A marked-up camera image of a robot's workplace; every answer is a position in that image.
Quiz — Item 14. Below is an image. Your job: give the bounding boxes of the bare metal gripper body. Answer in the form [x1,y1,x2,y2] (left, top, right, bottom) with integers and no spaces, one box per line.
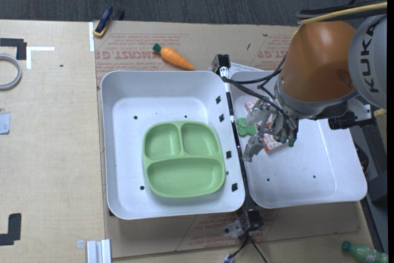
[260,100,300,147]

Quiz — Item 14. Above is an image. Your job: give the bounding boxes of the green broccoli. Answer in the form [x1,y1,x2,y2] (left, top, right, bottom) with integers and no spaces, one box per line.
[236,117,257,137]

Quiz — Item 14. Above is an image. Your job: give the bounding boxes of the orange and white carton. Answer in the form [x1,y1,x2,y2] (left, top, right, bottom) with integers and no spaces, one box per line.
[244,98,287,154]

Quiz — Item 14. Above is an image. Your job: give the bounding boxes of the white plastic tray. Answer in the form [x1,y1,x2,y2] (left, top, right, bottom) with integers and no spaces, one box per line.
[100,70,246,221]
[228,70,369,210]

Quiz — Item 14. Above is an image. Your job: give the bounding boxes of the green divided plate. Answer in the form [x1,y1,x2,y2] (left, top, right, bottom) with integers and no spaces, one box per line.
[142,120,227,199]

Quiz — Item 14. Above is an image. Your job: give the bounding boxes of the brown cardboard board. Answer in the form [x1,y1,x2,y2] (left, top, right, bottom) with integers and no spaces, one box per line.
[93,20,375,259]

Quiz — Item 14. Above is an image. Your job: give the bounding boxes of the orange carrot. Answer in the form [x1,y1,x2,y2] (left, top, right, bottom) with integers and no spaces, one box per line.
[151,42,196,71]

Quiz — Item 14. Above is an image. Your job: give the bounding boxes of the green plastic bottle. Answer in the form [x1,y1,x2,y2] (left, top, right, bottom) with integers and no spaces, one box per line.
[340,240,388,263]

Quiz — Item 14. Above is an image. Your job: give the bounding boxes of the black cylinder on white bracket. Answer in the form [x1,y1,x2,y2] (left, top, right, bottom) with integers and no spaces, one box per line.
[327,103,377,131]

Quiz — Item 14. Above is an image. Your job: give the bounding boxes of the black block with wires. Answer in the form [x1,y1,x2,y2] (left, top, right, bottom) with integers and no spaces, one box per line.
[211,54,231,73]
[235,208,265,232]

